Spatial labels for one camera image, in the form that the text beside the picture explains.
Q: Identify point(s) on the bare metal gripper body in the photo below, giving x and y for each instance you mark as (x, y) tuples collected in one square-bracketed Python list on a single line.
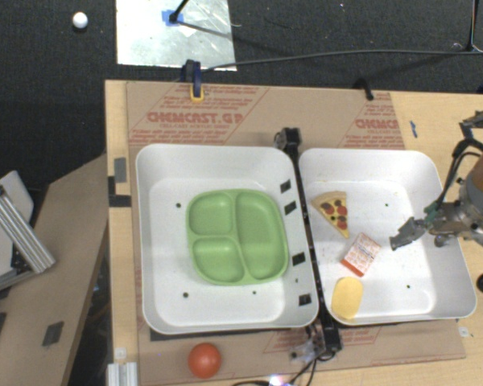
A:
[(456, 221)]

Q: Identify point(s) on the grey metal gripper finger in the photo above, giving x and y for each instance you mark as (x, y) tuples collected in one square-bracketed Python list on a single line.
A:
[(442, 241), (406, 233)]

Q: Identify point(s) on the white plastic tray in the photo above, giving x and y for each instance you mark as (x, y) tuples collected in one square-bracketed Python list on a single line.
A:
[(410, 272), (165, 235)]

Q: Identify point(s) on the orange and white carton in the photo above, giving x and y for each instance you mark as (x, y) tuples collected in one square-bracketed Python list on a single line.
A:
[(361, 255)]

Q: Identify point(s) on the toy pizza slice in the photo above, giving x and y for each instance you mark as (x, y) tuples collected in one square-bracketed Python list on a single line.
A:
[(335, 211)]

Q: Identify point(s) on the yellow oval biscuit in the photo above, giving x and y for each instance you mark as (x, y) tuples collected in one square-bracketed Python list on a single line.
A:
[(347, 298)]

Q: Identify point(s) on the thin black rod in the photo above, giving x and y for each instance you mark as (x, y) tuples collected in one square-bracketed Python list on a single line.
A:
[(310, 239)]

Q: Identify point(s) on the green divided plate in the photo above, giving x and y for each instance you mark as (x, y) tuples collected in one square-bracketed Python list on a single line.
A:
[(237, 237)]

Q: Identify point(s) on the brown cardboard board red print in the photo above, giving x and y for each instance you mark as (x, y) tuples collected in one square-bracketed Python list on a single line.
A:
[(233, 115)]

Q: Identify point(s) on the red ball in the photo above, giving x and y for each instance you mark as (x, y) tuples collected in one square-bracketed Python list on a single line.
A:
[(204, 360)]

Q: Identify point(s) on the white ball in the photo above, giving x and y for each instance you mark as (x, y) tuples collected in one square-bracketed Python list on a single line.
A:
[(80, 19)]

